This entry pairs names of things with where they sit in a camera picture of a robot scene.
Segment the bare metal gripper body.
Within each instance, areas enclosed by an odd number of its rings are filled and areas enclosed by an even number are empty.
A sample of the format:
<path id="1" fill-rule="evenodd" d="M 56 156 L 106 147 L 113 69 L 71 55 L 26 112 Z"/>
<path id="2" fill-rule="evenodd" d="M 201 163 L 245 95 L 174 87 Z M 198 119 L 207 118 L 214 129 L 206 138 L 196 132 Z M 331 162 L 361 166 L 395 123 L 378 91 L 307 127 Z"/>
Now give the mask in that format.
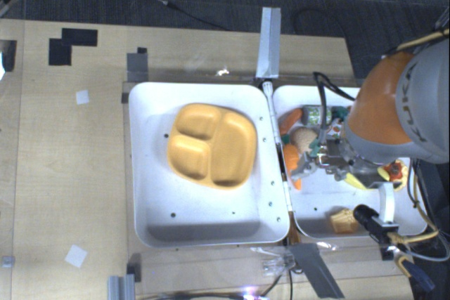
<path id="1" fill-rule="evenodd" d="M 376 183 L 379 165 L 356 154 L 346 140 L 327 140 L 319 148 L 317 167 L 334 176 L 336 181 L 348 183 Z"/>

